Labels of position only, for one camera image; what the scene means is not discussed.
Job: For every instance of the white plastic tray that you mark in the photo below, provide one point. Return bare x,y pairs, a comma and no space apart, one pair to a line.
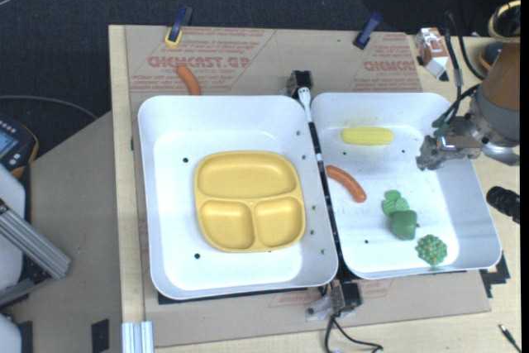
173,219
438,198

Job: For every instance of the brown and white carton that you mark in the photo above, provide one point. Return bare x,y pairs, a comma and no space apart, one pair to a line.
432,51

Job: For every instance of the thin black and white rod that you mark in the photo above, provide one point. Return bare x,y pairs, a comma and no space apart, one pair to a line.
320,161

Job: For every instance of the orange sausage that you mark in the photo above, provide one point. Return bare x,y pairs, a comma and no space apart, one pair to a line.
347,182
189,79

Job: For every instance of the green leafy vegetable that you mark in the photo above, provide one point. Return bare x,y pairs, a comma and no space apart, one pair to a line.
393,202

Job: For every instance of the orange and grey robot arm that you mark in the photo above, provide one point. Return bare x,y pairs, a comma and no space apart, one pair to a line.
502,78

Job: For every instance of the brown cardboard board red print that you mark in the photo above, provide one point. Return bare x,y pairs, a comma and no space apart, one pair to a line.
248,53

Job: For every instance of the green grapes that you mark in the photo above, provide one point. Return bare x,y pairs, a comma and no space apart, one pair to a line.
431,249

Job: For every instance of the yellow corn cob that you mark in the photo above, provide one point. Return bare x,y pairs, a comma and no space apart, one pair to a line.
367,136

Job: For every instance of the yellow divided plate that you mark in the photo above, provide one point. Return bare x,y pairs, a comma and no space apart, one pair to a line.
248,198

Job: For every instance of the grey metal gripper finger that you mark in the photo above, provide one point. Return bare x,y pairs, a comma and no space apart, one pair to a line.
423,162
437,161

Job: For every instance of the green bell pepper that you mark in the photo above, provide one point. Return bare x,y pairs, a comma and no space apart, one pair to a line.
404,225

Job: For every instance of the black cylinder on white bracket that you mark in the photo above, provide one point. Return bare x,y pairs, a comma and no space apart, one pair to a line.
504,200

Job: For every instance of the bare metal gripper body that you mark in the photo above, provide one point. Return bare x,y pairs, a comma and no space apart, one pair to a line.
460,144

